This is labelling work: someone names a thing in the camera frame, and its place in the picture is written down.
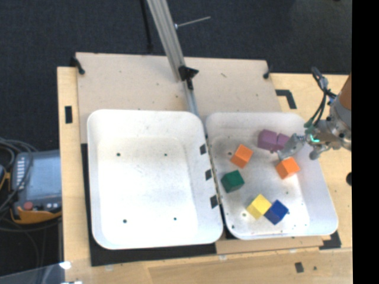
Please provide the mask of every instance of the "purple cube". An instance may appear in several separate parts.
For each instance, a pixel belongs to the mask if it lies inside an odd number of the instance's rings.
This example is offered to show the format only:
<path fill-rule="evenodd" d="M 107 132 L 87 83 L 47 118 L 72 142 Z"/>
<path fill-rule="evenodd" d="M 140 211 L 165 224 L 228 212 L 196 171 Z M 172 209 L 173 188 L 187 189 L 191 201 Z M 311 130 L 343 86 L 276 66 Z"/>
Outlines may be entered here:
<path fill-rule="evenodd" d="M 274 148 L 274 151 L 282 150 L 284 148 L 284 144 L 289 140 L 289 136 L 285 134 L 278 134 L 277 145 Z"/>
<path fill-rule="evenodd" d="M 258 135 L 258 147 L 260 149 L 274 150 L 277 146 L 277 134 L 275 131 L 262 130 Z"/>
<path fill-rule="evenodd" d="M 264 216 L 268 218 L 271 223 L 276 225 L 284 218 L 287 212 L 288 208 L 282 202 L 276 200 L 267 210 Z"/>

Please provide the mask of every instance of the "colored block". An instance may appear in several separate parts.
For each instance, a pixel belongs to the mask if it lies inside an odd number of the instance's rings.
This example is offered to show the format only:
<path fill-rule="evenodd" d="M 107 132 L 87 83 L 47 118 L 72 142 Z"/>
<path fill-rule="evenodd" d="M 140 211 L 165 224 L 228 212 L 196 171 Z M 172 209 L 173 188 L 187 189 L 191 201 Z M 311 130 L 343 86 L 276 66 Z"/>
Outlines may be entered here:
<path fill-rule="evenodd" d="M 288 212 L 288 208 L 279 200 L 276 200 L 264 214 L 274 225 L 278 224 Z"/>
<path fill-rule="evenodd" d="M 275 131 L 262 130 L 258 135 L 258 147 L 260 149 L 274 150 L 277 145 L 277 134 Z"/>
<path fill-rule="evenodd" d="M 285 134 L 278 134 L 277 144 L 275 145 L 274 151 L 282 150 L 289 139 L 289 136 Z"/>
<path fill-rule="evenodd" d="M 252 155 L 253 151 L 251 149 L 244 146 L 243 144 L 240 144 L 230 161 L 238 167 L 244 168 Z"/>
<path fill-rule="evenodd" d="M 284 159 L 283 161 L 280 161 L 275 166 L 280 178 L 286 179 L 295 173 L 297 173 L 300 170 L 299 165 L 296 163 L 295 159 L 293 157 L 289 157 Z"/>
<path fill-rule="evenodd" d="M 245 181 L 243 181 L 239 171 L 235 170 L 234 172 L 225 174 L 221 179 L 221 183 L 223 184 L 225 191 L 229 193 L 240 189 L 242 185 L 245 184 Z"/>
<path fill-rule="evenodd" d="M 262 194 L 259 194 L 246 208 L 254 218 L 259 219 L 271 207 L 271 203 Z"/>

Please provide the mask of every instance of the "orange cube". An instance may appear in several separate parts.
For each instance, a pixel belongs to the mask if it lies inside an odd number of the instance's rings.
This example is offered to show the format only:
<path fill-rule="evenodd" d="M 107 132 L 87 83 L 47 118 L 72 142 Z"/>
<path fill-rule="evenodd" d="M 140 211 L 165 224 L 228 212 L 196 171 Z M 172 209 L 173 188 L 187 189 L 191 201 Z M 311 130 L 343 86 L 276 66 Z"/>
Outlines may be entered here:
<path fill-rule="evenodd" d="M 250 160 L 251 156 L 253 155 L 253 151 L 246 146 L 240 144 L 237 151 L 233 155 L 233 157 L 230 159 L 232 163 L 237 165 L 240 168 L 244 168 L 248 161 Z"/>
<path fill-rule="evenodd" d="M 299 165 L 293 157 L 280 161 L 275 168 L 282 179 L 288 178 L 300 170 Z"/>

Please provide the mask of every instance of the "tray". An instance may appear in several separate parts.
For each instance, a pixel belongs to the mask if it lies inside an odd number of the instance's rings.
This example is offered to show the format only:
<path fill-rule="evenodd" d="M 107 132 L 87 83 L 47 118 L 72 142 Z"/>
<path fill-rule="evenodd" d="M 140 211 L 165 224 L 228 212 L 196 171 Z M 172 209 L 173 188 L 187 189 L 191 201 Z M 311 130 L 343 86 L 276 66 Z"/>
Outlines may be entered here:
<path fill-rule="evenodd" d="M 87 122 L 92 233 L 107 249 L 208 244 L 223 231 L 204 127 L 186 111 Z"/>
<path fill-rule="evenodd" d="M 219 112 L 206 120 L 214 175 L 229 231 L 242 240 L 260 238 L 329 235 L 338 226 L 338 218 L 318 160 L 310 160 L 312 147 L 306 144 L 293 157 L 300 171 L 282 180 L 275 165 L 278 155 L 258 148 L 258 134 L 263 129 L 283 133 L 304 134 L 303 119 L 285 112 Z M 243 168 L 230 162 L 240 144 L 253 150 Z M 239 170 L 245 184 L 227 193 L 221 178 Z M 262 194 L 270 203 L 281 201 L 289 212 L 277 224 L 264 216 L 255 219 L 246 207 Z"/>

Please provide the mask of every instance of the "emergency stop button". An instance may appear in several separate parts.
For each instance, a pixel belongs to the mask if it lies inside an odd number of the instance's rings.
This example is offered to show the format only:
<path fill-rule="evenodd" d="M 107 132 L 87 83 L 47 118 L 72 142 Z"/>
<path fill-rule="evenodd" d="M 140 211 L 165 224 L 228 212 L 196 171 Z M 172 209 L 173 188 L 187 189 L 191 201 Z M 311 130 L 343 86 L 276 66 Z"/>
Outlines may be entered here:
<path fill-rule="evenodd" d="M 33 209 L 33 203 L 30 202 L 30 201 L 25 202 L 25 203 L 24 203 L 24 209 L 25 209 L 26 211 L 31 211 L 31 210 Z"/>

